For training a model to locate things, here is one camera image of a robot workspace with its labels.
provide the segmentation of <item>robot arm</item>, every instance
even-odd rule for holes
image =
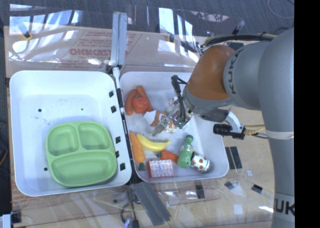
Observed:
[[[237,51],[207,46],[184,87],[183,103],[193,115],[228,122],[213,131],[229,135],[241,135],[243,126],[222,107],[261,110],[275,175],[272,228],[295,227],[294,29]]]

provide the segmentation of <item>plastic tray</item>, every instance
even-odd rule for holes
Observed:
[[[138,85],[145,89],[154,110],[164,112],[169,101],[176,96],[171,84],[171,76],[178,75],[184,81],[188,81],[191,73],[189,72],[155,72],[155,71],[128,71],[120,78],[123,101],[126,100],[128,93]],[[148,170],[139,170],[139,163],[135,162],[135,170],[139,177],[149,183],[164,183],[176,181],[190,181],[210,178],[223,177],[229,170],[229,162],[220,135],[213,133],[214,122],[201,119],[194,115],[189,122],[189,127],[178,129],[173,134],[163,131],[156,138],[152,137],[153,128],[145,121],[143,114],[133,113],[126,116],[127,127],[129,131],[135,134],[139,133],[153,141],[164,142],[171,141],[166,146],[166,150],[179,155],[181,145],[186,135],[193,136],[193,148],[198,154],[205,156],[210,160],[210,168],[206,173],[201,173],[193,168],[181,168],[173,163],[174,176],[150,178]],[[145,164],[150,160],[158,160],[156,153],[144,149]]]
[[[10,79],[10,104],[15,183],[23,194],[72,193],[121,186],[129,181],[132,168],[126,135],[115,83],[108,74],[99,71],[19,71]],[[59,124],[82,121],[97,122],[108,129],[117,153],[117,169],[108,180],[66,187],[51,175],[46,138]]]
[[[94,121],[66,122],[46,137],[53,179],[66,187],[82,187],[110,179],[117,157],[109,131]]]

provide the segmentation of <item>sausage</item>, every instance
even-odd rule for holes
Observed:
[[[153,107],[152,107],[152,105],[151,105],[151,102],[150,102],[150,100],[149,100],[149,98],[148,98],[148,96],[147,96],[147,93],[146,93],[145,89],[144,89],[141,85],[139,85],[139,86],[136,87],[136,91],[138,92],[138,94],[140,95],[140,97],[145,98],[145,99],[148,100],[148,102],[149,102],[149,107],[148,107],[147,111],[148,111],[148,112],[152,112],[154,109],[153,109]]]
[[[132,99],[134,99],[137,96],[138,92],[137,90],[133,89],[129,92],[129,94],[126,97],[125,104],[124,104],[124,110],[126,115],[132,115],[134,113],[133,107],[132,107]]]

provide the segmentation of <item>white can with red dots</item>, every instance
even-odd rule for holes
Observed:
[[[208,171],[210,167],[210,160],[194,151],[191,157],[190,167],[204,173]]]

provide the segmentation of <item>yellow object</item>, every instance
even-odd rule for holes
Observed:
[[[160,152],[164,148],[166,148],[167,145],[171,144],[170,140],[166,142],[154,142],[144,137],[142,134],[138,134],[138,133],[136,134],[136,137],[138,138],[143,148],[153,152]]]

